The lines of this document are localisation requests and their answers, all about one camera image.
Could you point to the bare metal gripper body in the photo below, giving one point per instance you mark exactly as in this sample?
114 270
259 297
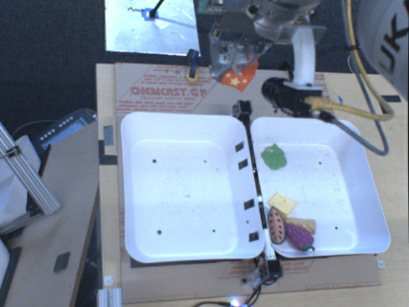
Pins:
243 30

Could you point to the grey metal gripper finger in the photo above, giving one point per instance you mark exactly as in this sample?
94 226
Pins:
244 61
220 64

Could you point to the orange packet with yellow stars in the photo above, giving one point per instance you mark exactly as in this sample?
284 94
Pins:
238 82

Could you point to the brown cardboard board red print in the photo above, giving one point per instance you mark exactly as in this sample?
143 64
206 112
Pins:
166 91

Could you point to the green lettuce leaf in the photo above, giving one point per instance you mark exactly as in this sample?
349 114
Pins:
274 157

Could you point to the thin black and white rod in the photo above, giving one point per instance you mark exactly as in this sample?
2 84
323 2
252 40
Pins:
254 165

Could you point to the white plastic tray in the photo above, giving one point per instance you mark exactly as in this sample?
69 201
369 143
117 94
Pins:
185 187
326 197

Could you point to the yellow cheese wedge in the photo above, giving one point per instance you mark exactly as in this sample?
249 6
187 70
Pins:
282 203

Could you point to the red watermelon slice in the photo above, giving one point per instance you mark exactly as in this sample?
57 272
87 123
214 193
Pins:
276 227

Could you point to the tan bread wedge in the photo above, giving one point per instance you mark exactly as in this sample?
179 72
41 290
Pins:
305 224

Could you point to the purple grapes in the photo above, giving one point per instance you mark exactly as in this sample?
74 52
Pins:
298 237

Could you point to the black cylinder on white bracket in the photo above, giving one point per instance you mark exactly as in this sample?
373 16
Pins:
303 59

